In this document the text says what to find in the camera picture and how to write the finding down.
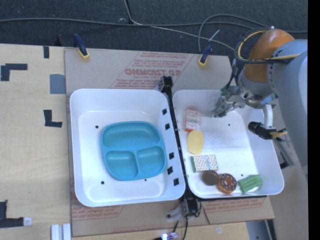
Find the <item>brown round object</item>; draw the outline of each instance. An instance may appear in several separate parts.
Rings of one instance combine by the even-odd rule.
[[[230,194],[237,187],[237,181],[229,173],[219,174],[218,184],[216,185],[217,189],[225,194]]]
[[[215,170],[206,170],[202,174],[202,180],[208,186],[216,185],[219,180],[219,174]]]

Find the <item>cardboard box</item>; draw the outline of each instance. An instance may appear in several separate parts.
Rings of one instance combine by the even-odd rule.
[[[173,94],[178,90],[222,88],[230,78],[226,56],[209,56],[205,67],[198,66],[200,54],[90,49],[83,59],[77,49],[65,49],[65,81],[68,117],[68,148],[71,179],[72,235],[89,236],[120,232],[173,228],[166,213],[179,200],[86,207],[76,198],[69,99],[82,88],[154,89],[162,76],[171,76]],[[190,226],[273,219],[269,197],[219,199],[202,202],[202,212]]]

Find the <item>blue divided plate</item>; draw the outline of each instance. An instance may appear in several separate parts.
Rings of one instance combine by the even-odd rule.
[[[117,122],[101,134],[105,166],[119,181],[154,177],[167,165],[165,145],[158,129],[146,121]]]

